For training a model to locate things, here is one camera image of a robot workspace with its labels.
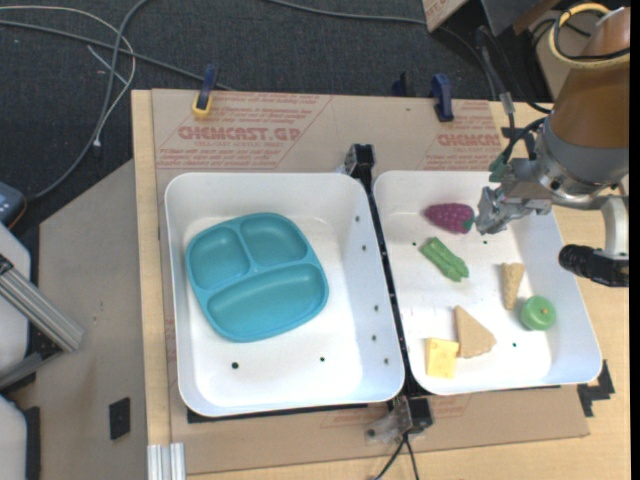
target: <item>black fabric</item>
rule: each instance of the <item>black fabric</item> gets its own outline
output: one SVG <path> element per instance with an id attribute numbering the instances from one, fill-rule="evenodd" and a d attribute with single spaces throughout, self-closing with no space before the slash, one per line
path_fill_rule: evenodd
<path id="1" fill-rule="evenodd" d="M 118 27 L 138 1 L 0 0 L 0 6 L 73 7 Z M 420 0 L 289 1 L 348 13 L 424 17 Z M 629 1 L 604 3 L 613 7 Z M 0 11 L 0 19 L 114 40 L 114 34 L 95 21 L 68 13 Z M 482 24 L 482 6 L 470 0 L 445 26 L 473 44 L 474 31 Z M 429 34 L 415 25 L 327 18 L 256 0 L 155 0 L 133 17 L 125 36 L 137 52 L 191 72 L 204 74 L 207 63 L 215 62 L 221 68 L 219 82 L 237 90 L 382 96 L 390 94 L 393 82 L 406 72 L 417 96 L 428 96 L 436 73 L 449 77 L 455 98 L 491 95 L 463 44 L 442 31 Z M 527 37 L 507 32 L 499 40 L 527 96 L 548 101 L 540 73 L 530 69 Z M 107 50 L 95 50 L 110 58 Z M 126 77 L 129 67 L 130 61 L 121 58 L 118 71 Z M 497 69 L 508 81 L 504 67 Z M 30 196 L 65 172 L 96 125 L 106 81 L 105 67 L 85 44 L 0 26 L 0 179 Z M 198 89 L 199 84 L 139 62 L 133 87 Z M 120 88 L 116 81 L 115 92 Z M 18 236 L 32 232 L 132 157 L 130 119 L 126 96 L 104 129 L 100 156 L 89 154 L 59 188 L 29 205 L 14 228 Z"/>

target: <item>blue object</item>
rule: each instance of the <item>blue object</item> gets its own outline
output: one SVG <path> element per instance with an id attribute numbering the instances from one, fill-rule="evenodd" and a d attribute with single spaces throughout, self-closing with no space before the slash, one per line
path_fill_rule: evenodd
<path id="1" fill-rule="evenodd" d="M 327 279 L 300 229 L 276 213 L 212 226 L 189 243 L 187 274 L 213 328 L 249 342 L 311 320 L 329 297 Z"/>
<path id="2" fill-rule="evenodd" d="M 451 82 L 444 73 L 438 73 L 431 79 L 431 96 L 438 98 L 438 103 L 435 104 L 438 119 L 444 122 L 453 121 Z"/>

